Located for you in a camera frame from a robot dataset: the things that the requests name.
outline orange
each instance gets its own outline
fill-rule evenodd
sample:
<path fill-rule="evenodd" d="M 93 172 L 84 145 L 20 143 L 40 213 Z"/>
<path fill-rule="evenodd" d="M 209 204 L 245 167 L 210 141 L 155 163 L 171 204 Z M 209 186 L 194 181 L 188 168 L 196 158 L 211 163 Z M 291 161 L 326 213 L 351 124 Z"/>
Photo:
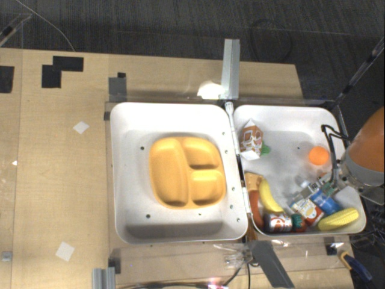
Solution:
<path fill-rule="evenodd" d="M 320 166 L 329 160 L 329 152 L 323 147 L 315 146 L 309 152 L 309 160 L 312 164 Z"/>

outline yellow plate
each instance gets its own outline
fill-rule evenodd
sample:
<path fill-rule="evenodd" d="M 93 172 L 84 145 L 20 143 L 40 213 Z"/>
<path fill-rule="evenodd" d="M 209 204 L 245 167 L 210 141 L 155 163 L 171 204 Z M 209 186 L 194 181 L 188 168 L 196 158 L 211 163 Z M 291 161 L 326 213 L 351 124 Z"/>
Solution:
<path fill-rule="evenodd" d="M 160 139 L 151 147 L 149 162 L 153 193 L 167 208 L 208 207 L 226 194 L 221 156 L 205 139 Z"/>

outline black cable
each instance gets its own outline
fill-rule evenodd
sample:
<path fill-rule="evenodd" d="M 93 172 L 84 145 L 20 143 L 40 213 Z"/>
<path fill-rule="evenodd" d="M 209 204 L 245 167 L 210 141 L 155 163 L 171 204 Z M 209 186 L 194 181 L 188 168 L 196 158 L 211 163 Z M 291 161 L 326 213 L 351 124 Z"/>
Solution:
<path fill-rule="evenodd" d="M 248 285 L 247 285 L 247 288 L 250 289 L 250 288 L 251 288 L 250 266 L 249 266 L 249 264 L 247 264 L 246 266 L 247 266 L 247 276 L 248 276 Z"/>
<path fill-rule="evenodd" d="M 130 285 L 127 287 L 120 287 L 120 289 L 163 289 L 167 287 L 175 287 L 175 286 L 185 286 L 185 287 L 193 287 L 198 289 L 207 289 L 207 284 L 192 284 L 188 282 L 169 282 L 169 283 L 162 283 L 162 282 L 153 282 L 147 285 Z"/>
<path fill-rule="evenodd" d="M 331 133 L 328 134 L 326 129 L 329 129 L 331 131 Z M 332 171 L 331 171 L 329 183 L 331 185 L 331 188 L 335 188 L 336 187 L 336 181 L 338 180 L 338 175 L 336 175 L 338 165 L 337 165 L 336 151 L 334 149 L 332 137 L 335 137 L 335 138 L 338 138 L 341 140 L 347 140 L 347 141 L 351 141 L 351 140 L 349 137 L 341 134 L 340 132 L 336 131 L 333 127 L 331 127 L 330 125 L 327 125 L 327 124 L 321 125 L 321 131 L 325 134 L 327 144 L 328 144 L 329 150 L 330 150 L 331 165 L 333 167 Z"/>
<path fill-rule="evenodd" d="M 242 266 L 241 265 L 236 271 L 235 273 L 233 274 L 233 276 L 231 276 L 223 285 L 224 286 L 227 286 L 234 278 L 236 278 L 236 276 L 238 275 L 239 271 L 242 269 Z"/>

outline black square marker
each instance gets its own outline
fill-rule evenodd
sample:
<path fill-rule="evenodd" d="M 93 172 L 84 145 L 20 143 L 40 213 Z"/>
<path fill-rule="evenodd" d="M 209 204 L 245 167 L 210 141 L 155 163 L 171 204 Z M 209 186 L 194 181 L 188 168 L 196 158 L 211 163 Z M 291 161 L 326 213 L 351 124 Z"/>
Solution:
<path fill-rule="evenodd" d="M 13 88 L 13 66 L 0 66 L 0 93 L 11 93 Z"/>
<path fill-rule="evenodd" d="M 54 55 L 53 70 L 69 70 L 71 72 L 83 72 L 84 58 L 81 57 L 59 57 Z"/>
<path fill-rule="evenodd" d="M 54 71 L 52 65 L 43 65 L 42 88 L 61 88 L 61 72 Z"/>

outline toy banana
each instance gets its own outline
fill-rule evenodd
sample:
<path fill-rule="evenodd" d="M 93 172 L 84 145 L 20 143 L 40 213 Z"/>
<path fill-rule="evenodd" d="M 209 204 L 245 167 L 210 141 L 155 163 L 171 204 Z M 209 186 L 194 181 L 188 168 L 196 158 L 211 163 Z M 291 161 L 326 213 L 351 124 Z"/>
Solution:
<path fill-rule="evenodd" d="M 259 184 L 259 196 L 267 212 L 284 213 L 283 208 L 274 200 L 270 192 L 270 185 L 266 179 L 263 179 Z"/>

